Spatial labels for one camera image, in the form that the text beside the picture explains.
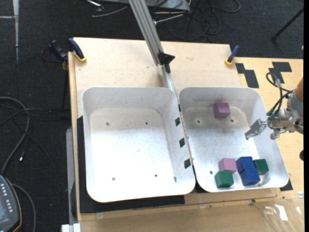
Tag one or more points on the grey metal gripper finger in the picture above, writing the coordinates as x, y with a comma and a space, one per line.
277, 133
256, 129

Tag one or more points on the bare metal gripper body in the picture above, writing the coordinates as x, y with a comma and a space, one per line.
289, 121

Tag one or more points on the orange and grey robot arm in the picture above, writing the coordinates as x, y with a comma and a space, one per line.
299, 98

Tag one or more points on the blue cube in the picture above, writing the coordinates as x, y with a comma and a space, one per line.
245, 163
250, 177

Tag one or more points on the green cube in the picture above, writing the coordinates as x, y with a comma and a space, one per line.
261, 166
224, 179

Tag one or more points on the purple cube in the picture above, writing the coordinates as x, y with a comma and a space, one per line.
228, 164
221, 110

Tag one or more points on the white plastic tray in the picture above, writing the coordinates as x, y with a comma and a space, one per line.
130, 149
217, 141

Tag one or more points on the thin black and white rod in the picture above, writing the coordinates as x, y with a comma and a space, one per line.
184, 127

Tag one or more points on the pale wood board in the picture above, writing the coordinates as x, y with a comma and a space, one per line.
120, 64

